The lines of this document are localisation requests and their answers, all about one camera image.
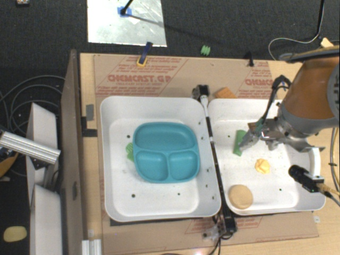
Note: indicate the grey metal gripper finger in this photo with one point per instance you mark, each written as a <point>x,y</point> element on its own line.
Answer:
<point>250,143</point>
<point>245,140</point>

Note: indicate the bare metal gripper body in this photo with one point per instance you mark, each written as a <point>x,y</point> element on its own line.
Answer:
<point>273,133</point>

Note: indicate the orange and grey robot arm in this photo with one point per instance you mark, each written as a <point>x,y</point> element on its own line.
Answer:
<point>308,94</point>

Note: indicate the green flat toy piece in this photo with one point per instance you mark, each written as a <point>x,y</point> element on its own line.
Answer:
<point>237,142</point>

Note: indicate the yellow toy food piece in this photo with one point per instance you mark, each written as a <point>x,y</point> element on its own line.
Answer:
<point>262,166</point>

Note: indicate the thin black and white rod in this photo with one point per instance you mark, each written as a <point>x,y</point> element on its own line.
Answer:
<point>212,142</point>

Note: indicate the orange toy biscuit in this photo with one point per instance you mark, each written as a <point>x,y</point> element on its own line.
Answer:
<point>224,93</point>

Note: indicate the tan round toy bread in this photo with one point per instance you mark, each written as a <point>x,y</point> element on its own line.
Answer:
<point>240,196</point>

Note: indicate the white plastic tray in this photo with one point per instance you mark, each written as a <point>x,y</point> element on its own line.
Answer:
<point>279,195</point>
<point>159,200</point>

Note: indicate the blue divided plate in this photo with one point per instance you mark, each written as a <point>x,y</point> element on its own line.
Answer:
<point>164,142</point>

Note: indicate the green ribbed toy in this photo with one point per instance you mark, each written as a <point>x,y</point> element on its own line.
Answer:
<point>206,50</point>

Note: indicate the brown cardboard board red print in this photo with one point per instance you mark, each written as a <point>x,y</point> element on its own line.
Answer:
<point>164,76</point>

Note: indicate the green toy vegetable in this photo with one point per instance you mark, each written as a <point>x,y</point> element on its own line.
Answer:
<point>129,150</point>

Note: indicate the pale yellow oval toy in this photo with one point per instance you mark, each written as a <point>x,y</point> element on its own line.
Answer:
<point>14,234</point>

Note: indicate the black cylinder on white bracket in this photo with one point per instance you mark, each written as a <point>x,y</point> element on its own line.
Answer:
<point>305,178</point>

